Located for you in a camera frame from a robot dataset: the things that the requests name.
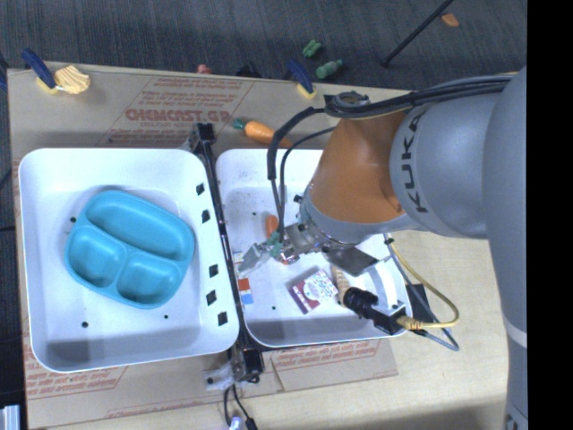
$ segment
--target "metal pole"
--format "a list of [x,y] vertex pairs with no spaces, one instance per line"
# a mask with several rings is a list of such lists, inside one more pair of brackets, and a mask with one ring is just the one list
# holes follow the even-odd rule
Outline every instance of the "metal pole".
[[408,37],[402,41],[402,43],[400,43],[398,45],[398,47],[396,49],[394,49],[394,51],[392,51],[388,56],[386,56],[385,58],[383,58],[381,60],[381,64],[384,67],[388,67],[390,64],[390,61],[399,54],[400,51],[402,51],[402,49],[404,49],[422,30],[424,30],[426,27],[428,27],[428,25],[430,25],[430,22],[432,22],[434,19],[436,19],[438,16],[441,16],[443,11],[453,2],[454,0],[446,0],[443,4],[440,5],[440,7],[434,11],[424,22],[422,22],[417,28],[416,30],[414,30],[410,35],[408,35]]

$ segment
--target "toy carrot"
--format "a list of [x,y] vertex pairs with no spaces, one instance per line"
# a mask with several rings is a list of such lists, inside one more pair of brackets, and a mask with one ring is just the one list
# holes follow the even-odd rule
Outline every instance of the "toy carrot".
[[[264,143],[265,145],[270,144],[275,134],[273,129],[259,121],[248,121],[245,123],[237,118],[233,123],[233,127],[235,129],[244,129],[244,133],[247,137],[258,143]],[[293,143],[286,137],[278,143],[279,148],[290,148],[291,146],[293,146]]]
[[267,233],[267,238],[270,237],[278,228],[278,218],[275,215],[268,215],[265,219],[265,231]]

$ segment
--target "cardboard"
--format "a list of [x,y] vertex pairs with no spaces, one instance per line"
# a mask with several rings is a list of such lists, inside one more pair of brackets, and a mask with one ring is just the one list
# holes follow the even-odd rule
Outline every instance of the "cardboard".
[[[48,63],[52,69],[65,64]],[[278,128],[294,113],[322,107],[323,94],[348,87],[317,85],[306,99],[294,82],[192,73],[150,72],[77,65],[90,76],[79,95],[49,95],[31,71],[9,72],[13,145],[13,190],[20,267],[22,329],[30,429],[135,416],[216,403],[222,391],[207,391],[203,372],[225,363],[226,354],[58,374],[43,368],[30,347],[26,279],[20,224],[19,161],[38,148],[186,148],[194,125],[214,124],[216,155],[229,148],[263,148],[230,125],[237,117]],[[364,88],[374,100],[402,94]],[[293,139],[335,124],[313,116]],[[312,142],[320,148],[326,138]],[[387,340],[363,340],[266,352],[266,371],[244,396],[261,396],[398,374]]]

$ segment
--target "white tray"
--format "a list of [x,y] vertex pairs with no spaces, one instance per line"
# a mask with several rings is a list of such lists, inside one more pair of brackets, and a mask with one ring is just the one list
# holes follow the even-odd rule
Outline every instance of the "white tray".
[[[285,150],[278,152],[278,168],[284,153]],[[293,150],[288,156],[286,225],[296,221],[299,204],[293,198],[303,194],[320,157],[320,150]],[[216,170],[232,252],[244,252],[253,243],[264,242],[265,219],[277,213],[267,179],[267,151],[228,150],[218,158]],[[360,248],[379,259],[389,256],[381,236],[368,239]],[[286,348],[388,337],[374,328],[372,321],[360,319],[340,306],[336,297],[303,314],[288,289],[318,269],[331,275],[330,266],[321,254],[307,254],[288,266],[271,259],[249,274],[252,303],[243,304],[243,309],[246,328],[254,339],[271,348]],[[389,299],[393,295],[404,302],[406,312],[411,315],[404,280],[395,263],[380,262],[376,269]],[[347,277],[353,286],[378,294],[369,274]]]
[[[205,355],[233,345],[239,329],[235,300],[198,158],[183,150],[42,149],[21,161],[19,178],[31,346],[43,366],[74,372]],[[70,219],[94,194],[110,189],[171,211],[196,237],[183,283],[161,307],[139,309],[102,296],[65,268]],[[203,223],[204,211],[210,219]],[[218,271],[212,277],[211,266]]]

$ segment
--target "black carpet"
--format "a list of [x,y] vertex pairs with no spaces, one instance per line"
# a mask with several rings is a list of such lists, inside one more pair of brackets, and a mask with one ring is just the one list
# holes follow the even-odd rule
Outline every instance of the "black carpet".
[[[325,82],[419,90],[526,64],[527,0],[455,0],[452,28],[433,21],[390,63],[390,54],[446,0],[0,0],[0,49],[22,68],[30,47],[50,61],[235,75],[251,65],[284,77],[287,60],[310,72],[344,67]],[[323,48],[302,56],[309,40]],[[22,399],[9,116],[0,97],[0,407]]]

